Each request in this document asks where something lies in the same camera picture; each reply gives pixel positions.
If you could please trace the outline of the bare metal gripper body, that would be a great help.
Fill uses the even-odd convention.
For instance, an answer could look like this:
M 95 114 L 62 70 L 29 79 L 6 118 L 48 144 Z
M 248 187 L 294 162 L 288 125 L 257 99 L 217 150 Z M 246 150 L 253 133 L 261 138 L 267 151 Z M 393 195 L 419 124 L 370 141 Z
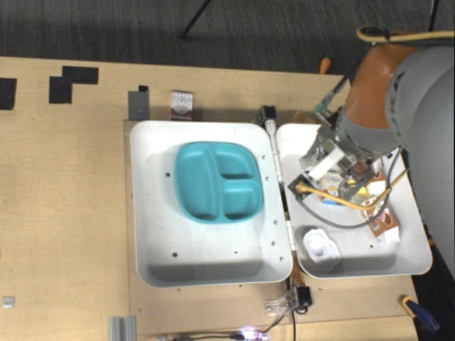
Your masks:
M 370 171 L 374 155 L 356 146 L 344 131 L 340 134 L 329 129 L 319 129 L 310 149 L 299 162 L 304 175 L 312 182 L 321 180 L 327 173 L 349 176 L 359 182 Z

